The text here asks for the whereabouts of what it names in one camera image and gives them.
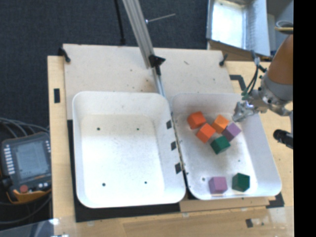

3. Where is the purple cube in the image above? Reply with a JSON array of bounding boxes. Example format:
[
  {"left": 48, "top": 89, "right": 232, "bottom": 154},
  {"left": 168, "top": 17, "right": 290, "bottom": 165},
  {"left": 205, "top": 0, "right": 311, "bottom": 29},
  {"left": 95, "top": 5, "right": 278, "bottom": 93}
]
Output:
[
  {"left": 222, "top": 122, "right": 242, "bottom": 142},
  {"left": 208, "top": 176, "right": 228, "bottom": 195}
]

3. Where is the black cylinder on white bracket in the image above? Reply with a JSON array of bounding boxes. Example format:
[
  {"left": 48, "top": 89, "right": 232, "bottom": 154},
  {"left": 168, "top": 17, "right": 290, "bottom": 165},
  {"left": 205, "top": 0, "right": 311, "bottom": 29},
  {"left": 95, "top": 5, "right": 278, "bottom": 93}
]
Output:
[{"left": 273, "top": 129, "right": 294, "bottom": 149}]

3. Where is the orange cube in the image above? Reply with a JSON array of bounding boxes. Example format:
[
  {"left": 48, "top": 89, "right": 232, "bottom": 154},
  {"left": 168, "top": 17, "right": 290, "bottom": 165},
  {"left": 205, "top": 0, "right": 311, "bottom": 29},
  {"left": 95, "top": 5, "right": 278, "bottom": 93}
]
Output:
[
  {"left": 187, "top": 111, "right": 207, "bottom": 130},
  {"left": 211, "top": 114, "right": 230, "bottom": 134},
  {"left": 196, "top": 122, "right": 217, "bottom": 144}
]

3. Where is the white plastic tray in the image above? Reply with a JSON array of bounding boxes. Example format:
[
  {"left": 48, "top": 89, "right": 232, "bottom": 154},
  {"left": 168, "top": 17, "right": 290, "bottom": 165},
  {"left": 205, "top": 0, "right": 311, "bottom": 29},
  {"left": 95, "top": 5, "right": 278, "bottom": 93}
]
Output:
[
  {"left": 72, "top": 90, "right": 187, "bottom": 209},
  {"left": 170, "top": 92, "right": 283, "bottom": 201}
]

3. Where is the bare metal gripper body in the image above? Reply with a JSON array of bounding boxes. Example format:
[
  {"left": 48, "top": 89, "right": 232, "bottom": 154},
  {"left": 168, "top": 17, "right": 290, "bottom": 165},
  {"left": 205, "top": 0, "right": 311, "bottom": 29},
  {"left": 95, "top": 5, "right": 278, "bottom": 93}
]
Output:
[{"left": 244, "top": 89, "right": 293, "bottom": 117}]

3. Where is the green cube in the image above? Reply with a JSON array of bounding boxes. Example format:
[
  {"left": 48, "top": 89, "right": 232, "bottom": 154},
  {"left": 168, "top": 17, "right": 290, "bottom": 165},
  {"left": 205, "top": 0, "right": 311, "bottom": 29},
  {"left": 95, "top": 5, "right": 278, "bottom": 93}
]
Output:
[
  {"left": 232, "top": 172, "right": 251, "bottom": 193},
  {"left": 210, "top": 135, "right": 232, "bottom": 156}
]

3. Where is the pale flat board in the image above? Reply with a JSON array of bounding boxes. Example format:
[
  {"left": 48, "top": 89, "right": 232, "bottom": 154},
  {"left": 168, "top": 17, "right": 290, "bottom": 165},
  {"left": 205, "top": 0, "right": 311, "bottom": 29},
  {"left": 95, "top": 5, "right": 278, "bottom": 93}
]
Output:
[{"left": 61, "top": 43, "right": 271, "bottom": 213}]

